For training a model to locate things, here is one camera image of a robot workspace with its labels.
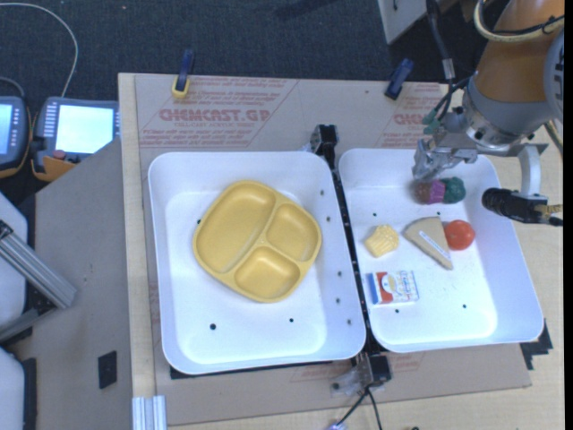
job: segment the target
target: screen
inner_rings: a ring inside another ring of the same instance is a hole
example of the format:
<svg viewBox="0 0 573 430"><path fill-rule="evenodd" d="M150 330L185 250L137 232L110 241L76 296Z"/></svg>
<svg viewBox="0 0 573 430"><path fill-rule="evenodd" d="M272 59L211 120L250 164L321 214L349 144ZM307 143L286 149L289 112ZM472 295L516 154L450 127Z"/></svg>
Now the screen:
<svg viewBox="0 0 573 430"><path fill-rule="evenodd" d="M114 138L114 110L62 105L57 124L56 150L95 153Z"/></svg>
<svg viewBox="0 0 573 430"><path fill-rule="evenodd" d="M6 154L8 152L11 124L12 105L0 104L0 154Z"/></svg>

